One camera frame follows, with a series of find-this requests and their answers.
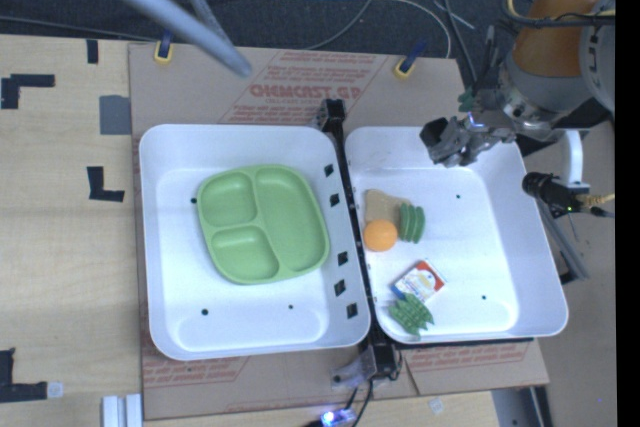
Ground black block with thin wires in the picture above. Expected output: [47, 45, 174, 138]
[313, 98, 348, 134]
[330, 343, 403, 387]

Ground green pea pods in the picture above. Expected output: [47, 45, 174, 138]
[387, 292, 436, 342]

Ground green divided plate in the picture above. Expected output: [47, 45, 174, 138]
[195, 163, 332, 287]

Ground black cylinder on white bracket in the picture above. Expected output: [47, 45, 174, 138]
[521, 128, 592, 212]

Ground white and red packet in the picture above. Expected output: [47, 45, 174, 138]
[390, 259, 448, 305]

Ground white plastic tray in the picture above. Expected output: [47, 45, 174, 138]
[344, 125, 570, 345]
[138, 123, 373, 362]

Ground orange ball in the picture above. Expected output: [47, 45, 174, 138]
[362, 219, 400, 253]

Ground green sliced toy vegetable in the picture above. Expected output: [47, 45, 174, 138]
[397, 202, 427, 245]

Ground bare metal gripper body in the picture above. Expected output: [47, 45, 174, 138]
[455, 100, 555, 152]

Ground brown cardboard board red print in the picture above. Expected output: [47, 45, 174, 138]
[127, 43, 551, 421]

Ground thin black rod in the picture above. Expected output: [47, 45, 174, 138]
[331, 127, 387, 349]

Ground tan bread slice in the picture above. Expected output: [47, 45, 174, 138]
[363, 188, 413, 225]

